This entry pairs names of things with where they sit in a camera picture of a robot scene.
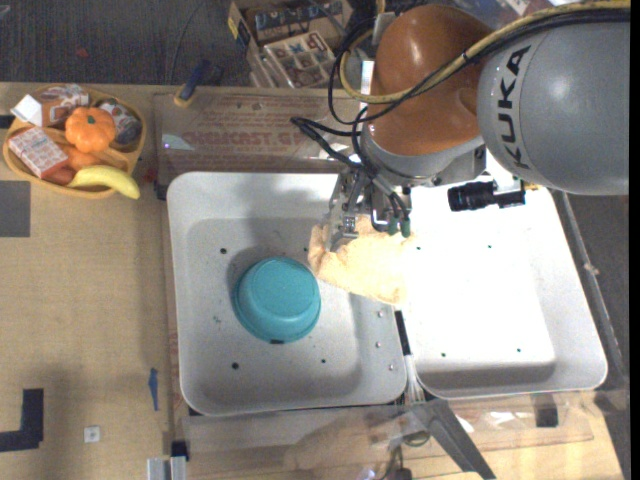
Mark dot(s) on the orange pumpkin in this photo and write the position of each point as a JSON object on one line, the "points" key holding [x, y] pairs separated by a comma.
{"points": [[90, 128]]}

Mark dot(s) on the teal bowl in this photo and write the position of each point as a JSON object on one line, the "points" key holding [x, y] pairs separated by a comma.
{"points": [[277, 300]]}

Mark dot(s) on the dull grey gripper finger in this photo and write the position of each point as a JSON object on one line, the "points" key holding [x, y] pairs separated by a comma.
{"points": [[345, 225]]}

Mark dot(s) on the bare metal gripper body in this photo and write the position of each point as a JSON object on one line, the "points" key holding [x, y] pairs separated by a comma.
{"points": [[367, 200]]}

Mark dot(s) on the cardboard box of letter blocks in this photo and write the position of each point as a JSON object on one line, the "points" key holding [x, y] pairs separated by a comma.
{"points": [[290, 38]]}

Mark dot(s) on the yellow divided plate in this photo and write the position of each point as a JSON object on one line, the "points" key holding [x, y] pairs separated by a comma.
{"points": [[120, 160]]}

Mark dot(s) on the small red and white can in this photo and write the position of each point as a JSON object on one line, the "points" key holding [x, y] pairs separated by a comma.
{"points": [[122, 118]]}

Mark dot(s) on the orange carrot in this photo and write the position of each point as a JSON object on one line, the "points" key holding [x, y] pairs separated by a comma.
{"points": [[80, 159]]}

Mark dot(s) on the brown and white packet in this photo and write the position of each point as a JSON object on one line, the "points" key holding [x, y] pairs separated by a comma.
{"points": [[57, 103]]}

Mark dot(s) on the small white box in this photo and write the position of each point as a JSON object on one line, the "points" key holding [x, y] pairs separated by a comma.
{"points": [[26, 109]]}

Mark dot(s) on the black cylinder on white bracket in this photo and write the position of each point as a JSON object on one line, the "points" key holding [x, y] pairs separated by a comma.
{"points": [[472, 196]]}

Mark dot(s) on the white and red carton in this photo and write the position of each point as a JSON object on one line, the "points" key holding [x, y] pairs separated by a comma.
{"points": [[37, 152]]}

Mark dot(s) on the small white cube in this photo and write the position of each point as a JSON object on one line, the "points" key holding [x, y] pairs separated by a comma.
{"points": [[92, 433]]}

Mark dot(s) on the pale yellow cloth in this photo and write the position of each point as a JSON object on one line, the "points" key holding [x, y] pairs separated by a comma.
{"points": [[367, 265]]}

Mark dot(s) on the thin black and white rod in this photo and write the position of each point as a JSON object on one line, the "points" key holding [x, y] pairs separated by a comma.
{"points": [[404, 338]]}

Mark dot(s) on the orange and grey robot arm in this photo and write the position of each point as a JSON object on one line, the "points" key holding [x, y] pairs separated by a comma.
{"points": [[560, 98]]}

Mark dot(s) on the white plastic tray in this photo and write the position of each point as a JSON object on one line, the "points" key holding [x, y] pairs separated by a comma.
{"points": [[280, 368], [500, 308]]}

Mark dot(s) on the yellow banana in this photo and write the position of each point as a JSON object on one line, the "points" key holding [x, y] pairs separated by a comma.
{"points": [[107, 178]]}

